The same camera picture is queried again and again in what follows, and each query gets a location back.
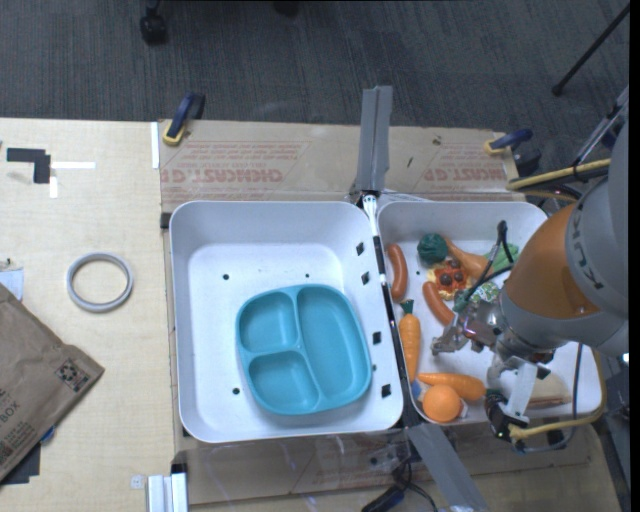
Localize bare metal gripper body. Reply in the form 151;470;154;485
452;298;505;351

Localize green and white packet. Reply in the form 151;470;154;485
467;280;502;307

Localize red-brown toy sausage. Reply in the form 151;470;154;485
386;242;410;303
421;280;457;328

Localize toy pizza slice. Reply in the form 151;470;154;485
425;258;473;302

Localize orange ball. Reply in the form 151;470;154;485
421;383;463;424

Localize green toy broccoli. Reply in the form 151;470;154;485
416;232;449;267

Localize toy bread slice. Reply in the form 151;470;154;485
525;371;574;409

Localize white plastic tray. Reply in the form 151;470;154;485
168;199;406;445
375;199;607;427

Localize blue divided plate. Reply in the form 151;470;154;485
234;283;374;417

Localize brown cardboard board red print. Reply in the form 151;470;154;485
157;117;607;507

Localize black stand leg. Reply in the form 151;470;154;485
550;3;630;98

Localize brown paper envelope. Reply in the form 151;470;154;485
0;281;107;484

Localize black chair wheel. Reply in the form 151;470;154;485
138;12;170;45

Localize black cylinder on white bracket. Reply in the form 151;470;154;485
483;356;540;444

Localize white tape ring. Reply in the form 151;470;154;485
65;251;135;314

